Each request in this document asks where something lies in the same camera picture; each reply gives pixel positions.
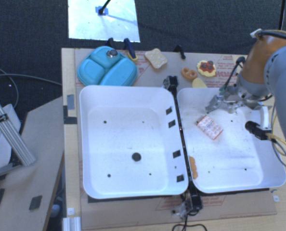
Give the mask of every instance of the black rod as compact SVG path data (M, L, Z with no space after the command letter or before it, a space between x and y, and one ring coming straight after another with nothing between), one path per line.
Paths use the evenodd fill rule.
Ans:
M282 30L282 26L283 26L283 17L284 17L284 7L285 7L285 5L286 5L286 0L282 0L280 21L279 21L279 30Z
M102 15L104 13L104 9L106 8L106 6L109 4L111 0L107 0L107 2L105 2L104 6L98 11L99 15Z

